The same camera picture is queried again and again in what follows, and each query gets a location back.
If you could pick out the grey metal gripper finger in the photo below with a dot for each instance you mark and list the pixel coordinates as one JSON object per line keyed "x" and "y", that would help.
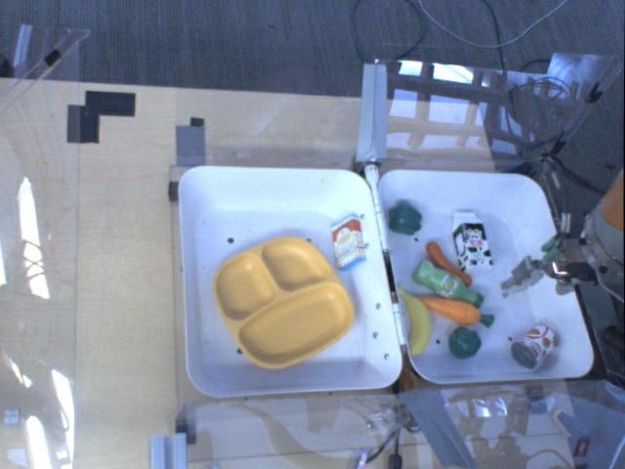
{"x": 513, "y": 286}
{"x": 529, "y": 266}

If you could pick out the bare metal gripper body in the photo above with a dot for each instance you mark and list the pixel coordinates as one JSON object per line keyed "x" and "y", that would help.
{"x": 573, "y": 270}

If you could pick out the cow print milk carton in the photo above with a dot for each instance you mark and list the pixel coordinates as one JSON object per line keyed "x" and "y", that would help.
{"x": 471, "y": 244}

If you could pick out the red and white can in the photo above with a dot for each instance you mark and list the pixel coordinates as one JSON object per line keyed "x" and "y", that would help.
{"x": 534, "y": 346}

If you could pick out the white plastic tray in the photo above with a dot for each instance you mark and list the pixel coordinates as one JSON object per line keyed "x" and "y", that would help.
{"x": 273, "y": 203}
{"x": 517, "y": 203}

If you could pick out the orange carrot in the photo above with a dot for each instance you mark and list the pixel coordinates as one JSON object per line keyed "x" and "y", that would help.
{"x": 451, "y": 309}

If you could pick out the green bottle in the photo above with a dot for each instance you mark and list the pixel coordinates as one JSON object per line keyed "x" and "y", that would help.
{"x": 442, "y": 281}

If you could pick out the green broccoli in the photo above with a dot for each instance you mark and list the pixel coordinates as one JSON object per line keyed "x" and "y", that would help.
{"x": 465, "y": 343}
{"x": 405, "y": 218}

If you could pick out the orange sausage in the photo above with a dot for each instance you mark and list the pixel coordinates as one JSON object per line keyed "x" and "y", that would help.
{"x": 442, "y": 259}

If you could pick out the yellow banana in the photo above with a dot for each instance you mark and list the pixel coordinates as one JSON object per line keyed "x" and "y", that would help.
{"x": 420, "y": 325}

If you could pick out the red and white carton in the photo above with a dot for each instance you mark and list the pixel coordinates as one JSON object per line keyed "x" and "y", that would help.
{"x": 348, "y": 243}

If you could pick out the yellow divided plate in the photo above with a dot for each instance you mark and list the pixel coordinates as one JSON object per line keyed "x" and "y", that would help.
{"x": 288, "y": 306}

